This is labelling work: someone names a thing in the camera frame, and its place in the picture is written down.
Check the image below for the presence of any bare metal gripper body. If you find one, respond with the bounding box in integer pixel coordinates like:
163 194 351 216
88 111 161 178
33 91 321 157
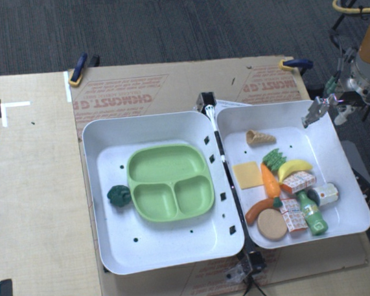
327 73 370 113

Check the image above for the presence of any orange carrot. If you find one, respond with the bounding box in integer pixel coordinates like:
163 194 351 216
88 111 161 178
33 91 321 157
259 161 284 210

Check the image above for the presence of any white paper sheet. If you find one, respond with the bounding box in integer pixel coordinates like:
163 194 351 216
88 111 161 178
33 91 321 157
214 95 253 111

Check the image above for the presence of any green bottle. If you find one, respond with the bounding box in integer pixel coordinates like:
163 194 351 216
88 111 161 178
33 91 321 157
295 188 329 238

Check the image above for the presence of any orange and white carton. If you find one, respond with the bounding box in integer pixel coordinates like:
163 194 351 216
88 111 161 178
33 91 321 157
278 196 310 234
280 169 318 196

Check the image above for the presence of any green ridged toy vegetable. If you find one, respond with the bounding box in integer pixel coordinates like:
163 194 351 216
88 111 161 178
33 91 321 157
261 148 289 174

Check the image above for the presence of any thin black and white rod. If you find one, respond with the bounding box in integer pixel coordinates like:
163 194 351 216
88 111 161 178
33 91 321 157
204 102 259 259

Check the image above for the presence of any black cylinder on white bracket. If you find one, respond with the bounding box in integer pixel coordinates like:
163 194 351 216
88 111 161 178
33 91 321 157
332 102 370 148

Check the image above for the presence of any white plastic tray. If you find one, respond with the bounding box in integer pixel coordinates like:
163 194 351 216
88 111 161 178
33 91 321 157
80 106 248 278
214 94 370 254

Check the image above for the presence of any yellow banana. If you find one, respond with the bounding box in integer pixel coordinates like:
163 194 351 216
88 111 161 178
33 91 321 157
276 158 315 185

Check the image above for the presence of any dark green broccoli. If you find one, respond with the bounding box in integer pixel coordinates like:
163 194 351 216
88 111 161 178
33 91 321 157
106 183 133 209

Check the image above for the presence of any orange sausage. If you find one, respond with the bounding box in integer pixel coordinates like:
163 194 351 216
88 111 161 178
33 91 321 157
243 196 279 226

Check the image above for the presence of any tan ice cream cone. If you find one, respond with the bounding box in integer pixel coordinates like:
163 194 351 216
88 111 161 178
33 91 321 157
244 127 277 146

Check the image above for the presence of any round tan biscuit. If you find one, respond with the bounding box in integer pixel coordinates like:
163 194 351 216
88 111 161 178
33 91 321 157
255 207 290 243

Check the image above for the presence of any brown cardboard board red print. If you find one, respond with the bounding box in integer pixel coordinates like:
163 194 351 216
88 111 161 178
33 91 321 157
68 42 370 296

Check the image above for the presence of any black block with thin wires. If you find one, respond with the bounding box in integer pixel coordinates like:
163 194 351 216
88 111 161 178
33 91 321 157
224 249 269 284
195 91 218 113

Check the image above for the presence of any yellow cheese slice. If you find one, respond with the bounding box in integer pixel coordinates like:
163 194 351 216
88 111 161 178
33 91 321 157
231 160 265 191

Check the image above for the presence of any green divided plate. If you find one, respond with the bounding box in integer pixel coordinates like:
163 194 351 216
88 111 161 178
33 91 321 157
124 141 218 226

